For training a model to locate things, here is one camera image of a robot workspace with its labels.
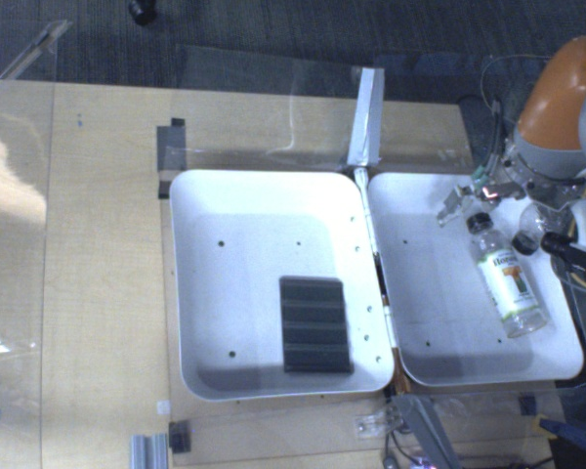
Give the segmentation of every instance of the bottle label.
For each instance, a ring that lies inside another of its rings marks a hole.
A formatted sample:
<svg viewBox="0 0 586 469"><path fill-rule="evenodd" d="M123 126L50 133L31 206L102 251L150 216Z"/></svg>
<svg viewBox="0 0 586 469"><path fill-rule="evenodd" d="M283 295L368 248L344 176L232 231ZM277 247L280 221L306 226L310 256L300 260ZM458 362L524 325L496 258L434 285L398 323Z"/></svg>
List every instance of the bottle label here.
<svg viewBox="0 0 586 469"><path fill-rule="evenodd" d="M504 248L491 252L480 259L478 267L502 321L538 306L512 250Z"/></svg>

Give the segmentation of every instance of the metal bracket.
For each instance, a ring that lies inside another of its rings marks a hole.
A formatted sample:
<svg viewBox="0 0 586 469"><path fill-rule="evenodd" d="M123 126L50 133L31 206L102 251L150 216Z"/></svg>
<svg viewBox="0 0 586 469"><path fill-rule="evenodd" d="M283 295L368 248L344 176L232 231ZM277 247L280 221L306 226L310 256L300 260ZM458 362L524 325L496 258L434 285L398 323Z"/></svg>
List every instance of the metal bracket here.
<svg viewBox="0 0 586 469"><path fill-rule="evenodd" d="M386 404L371 415L357 415L354 423L360 440L384 438L395 430L405 428L403 418L393 403Z"/></svg>
<svg viewBox="0 0 586 469"><path fill-rule="evenodd" d="M348 165L366 167L380 161L384 69L364 68L358 87L356 115L348 152Z"/></svg>
<svg viewBox="0 0 586 469"><path fill-rule="evenodd" d="M133 436L130 441L130 469L168 469L167 435L151 438Z"/></svg>
<svg viewBox="0 0 586 469"><path fill-rule="evenodd" d="M439 226L443 227L458 217L460 212L469 208L474 198L473 190L469 186L456 186L444 200L443 208L437 215Z"/></svg>
<svg viewBox="0 0 586 469"><path fill-rule="evenodd" d="M158 198L169 198L174 178L187 170L187 129L182 118L172 118L168 127L156 127Z"/></svg>

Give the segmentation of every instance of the white tray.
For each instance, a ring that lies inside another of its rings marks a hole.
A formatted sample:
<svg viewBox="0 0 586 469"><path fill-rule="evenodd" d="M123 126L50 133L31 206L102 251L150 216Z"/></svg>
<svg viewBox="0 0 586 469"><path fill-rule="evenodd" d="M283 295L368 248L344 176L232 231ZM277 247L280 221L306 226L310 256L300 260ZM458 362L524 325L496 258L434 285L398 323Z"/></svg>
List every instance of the white tray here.
<svg viewBox="0 0 586 469"><path fill-rule="evenodd" d="M465 221L436 221L465 176L385 173L371 180L369 200L404 368L429 386L567 379L583 353L560 282L542 251L520 256L549 314L543 328L508 339L468 251ZM505 199L490 215L511 237L529 204Z"/></svg>
<svg viewBox="0 0 586 469"><path fill-rule="evenodd" d="M394 359L360 194L339 174L192 170L171 188L181 371L212 401L369 392ZM343 282L354 371L285 373L279 280Z"/></svg>

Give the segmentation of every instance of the wooden table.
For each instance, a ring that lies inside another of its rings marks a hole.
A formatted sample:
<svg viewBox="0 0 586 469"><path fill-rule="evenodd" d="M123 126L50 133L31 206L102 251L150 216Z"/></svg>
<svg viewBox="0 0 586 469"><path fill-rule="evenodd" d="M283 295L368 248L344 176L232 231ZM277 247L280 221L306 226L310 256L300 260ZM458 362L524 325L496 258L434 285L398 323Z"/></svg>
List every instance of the wooden table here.
<svg viewBox="0 0 586 469"><path fill-rule="evenodd" d="M171 418L156 126L182 117L188 137L260 147L280 121L291 122L292 103L298 141L313 144L351 127L353 101L56 85L43 311L44 469L128 467L131 436L166 432ZM384 125L383 151L396 163L470 168L457 107L386 103ZM493 447L499 444L478 444L473 452ZM546 449L543 442L536 451L523 447L523 454L538 458ZM326 447L324 454L202 467L375 468L381 453Z"/></svg>

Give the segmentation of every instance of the bottle cap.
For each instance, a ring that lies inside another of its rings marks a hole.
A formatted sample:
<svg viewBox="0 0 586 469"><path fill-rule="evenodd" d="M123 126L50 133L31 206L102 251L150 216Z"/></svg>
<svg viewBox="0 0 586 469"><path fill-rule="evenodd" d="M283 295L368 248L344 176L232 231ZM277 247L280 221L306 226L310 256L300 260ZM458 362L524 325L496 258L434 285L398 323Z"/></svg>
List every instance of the bottle cap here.
<svg viewBox="0 0 586 469"><path fill-rule="evenodd" d="M492 219L490 219L490 216L485 212L472 215L469 219L467 219L467 228L471 234L479 233L480 231L490 228L491 226Z"/></svg>
<svg viewBox="0 0 586 469"><path fill-rule="evenodd" d="M518 232L515 237L512 238L512 246L523 255L531 255L538 250L538 242L534 241L527 234Z"/></svg>

